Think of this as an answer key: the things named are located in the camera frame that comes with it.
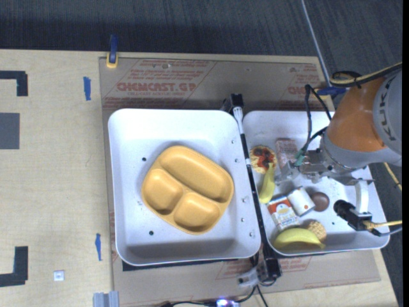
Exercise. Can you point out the orange and white carton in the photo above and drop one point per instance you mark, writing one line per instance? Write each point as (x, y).
(282, 214)

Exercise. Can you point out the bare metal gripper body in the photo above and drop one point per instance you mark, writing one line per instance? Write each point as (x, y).
(314, 163)

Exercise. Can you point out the black cylinder on white bracket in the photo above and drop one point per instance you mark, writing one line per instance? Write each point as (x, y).
(351, 214)

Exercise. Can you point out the yellow divided plate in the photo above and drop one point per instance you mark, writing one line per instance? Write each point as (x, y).
(188, 187)

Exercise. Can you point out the white plastic tray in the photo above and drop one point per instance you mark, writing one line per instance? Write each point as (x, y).
(134, 139)
(348, 235)

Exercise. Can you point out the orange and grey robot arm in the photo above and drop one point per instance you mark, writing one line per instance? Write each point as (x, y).
(354, 130)

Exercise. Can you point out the tan round biscuit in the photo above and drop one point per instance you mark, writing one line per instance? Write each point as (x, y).
(319, 229)

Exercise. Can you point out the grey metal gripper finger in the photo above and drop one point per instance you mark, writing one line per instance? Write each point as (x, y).
(314, 177)
(287, 171)

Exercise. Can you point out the brown bread packet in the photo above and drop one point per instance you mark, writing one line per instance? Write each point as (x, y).
(286, 150)

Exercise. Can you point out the brown cardboard board red print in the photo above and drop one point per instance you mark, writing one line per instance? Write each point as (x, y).
(198, 85)

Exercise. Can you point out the brown round doughnut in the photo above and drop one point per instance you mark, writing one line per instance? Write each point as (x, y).
(320, 201)

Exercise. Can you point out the yellow banana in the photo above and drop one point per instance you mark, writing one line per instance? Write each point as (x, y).
(297, 238)
(267, 187)

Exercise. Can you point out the toy pizza slice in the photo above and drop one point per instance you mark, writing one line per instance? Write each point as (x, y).
(260, 160)

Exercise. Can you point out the thin black and white rod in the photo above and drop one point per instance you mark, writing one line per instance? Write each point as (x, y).
(252, 177)

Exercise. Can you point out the small white can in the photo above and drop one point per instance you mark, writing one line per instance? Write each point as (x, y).
(302, 201)

